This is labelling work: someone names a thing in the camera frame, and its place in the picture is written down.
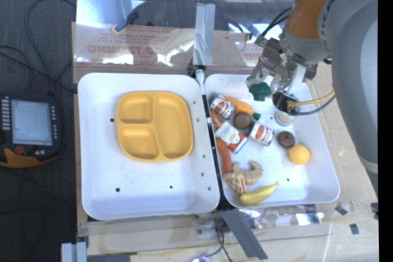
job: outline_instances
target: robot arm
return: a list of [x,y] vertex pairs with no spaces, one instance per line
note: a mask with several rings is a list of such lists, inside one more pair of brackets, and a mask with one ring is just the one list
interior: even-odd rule
[[378,0],[295,0],[280,41],[255,43],[264,50],[246,84],[273,76],[273,103],[288,114],[297,114],[289,104],[298,86],[321,61],[332,64],[340,112],[378,197]]

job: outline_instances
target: carrot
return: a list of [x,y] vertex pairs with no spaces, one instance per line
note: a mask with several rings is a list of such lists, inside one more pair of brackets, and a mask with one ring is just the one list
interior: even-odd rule
[[251,105],[247,104],[246,102],[240,101],[239,99],[226,97],[227,101],[230,101],[233,105],[236,106],[235,112],[246,112],[250,115],[254,113],[254,110]]
[[210,117],[216,127],[220,127],[222,125],[220,117],[214,110],[212,110],[212,112],[210,113]]
[[227,145],[221,138],[216,138],[216,146],[217,150],[219,151],[221,155],[221,160],[222,160],[222,173],[230,173],[232,172],[232,159],[231,159],[231,153],[229,152],[229,149],[227,148]]

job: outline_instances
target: orange sausage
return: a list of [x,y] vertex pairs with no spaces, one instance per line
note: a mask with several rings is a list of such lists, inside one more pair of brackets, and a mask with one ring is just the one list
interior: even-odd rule
[[217,128],[221,127],[222,125],[221,119],[215,111],[212,110],[212,112],[210,113],[210,117]]
[[227,145],[219,137],[216,138],[216,145],[217,145],[217,150],[219,151],[219,153],[221,155],[222,173],[226,174],[226,173],[232,172],[231,153],[229,152],[229,149],[227,148]]

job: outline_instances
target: red and white can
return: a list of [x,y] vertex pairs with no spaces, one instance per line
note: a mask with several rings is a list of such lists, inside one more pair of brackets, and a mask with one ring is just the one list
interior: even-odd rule
[[217,129],[215,135],[220,137],[233,153],[238,153],[248,140],[246,136],[237,131],[227,121],[222,123],[222,126]]
[[250,137],[263,145],[268,146],[274,138],[275,130],[255,122],[252,126]]
[[235,112],[235,108],[236,106],[221,94],[218,94],[210,105],[210,109],[214,110],[223,119],[229,119]]

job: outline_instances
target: can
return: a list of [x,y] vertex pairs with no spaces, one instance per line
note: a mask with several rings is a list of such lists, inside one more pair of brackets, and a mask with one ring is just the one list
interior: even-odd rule
[[268,146],[274,138],[275,130],[255,122],[249,137],[263,145]]
[[235,112],[235,108],[236,106],[221,94],[218,94],[210,105],[210,109],[214,110],[223,119],[229,119]]
[[279,110],[274,115],[277,123],[281,126],[289,126],[296,118],[294,115],[289,115],[286,112]]
[[221,138],[233,153],[238,153],[248,140],[246,136],[237,131],[227,121],[222,123],[222,126],[217,129],[215,135]]

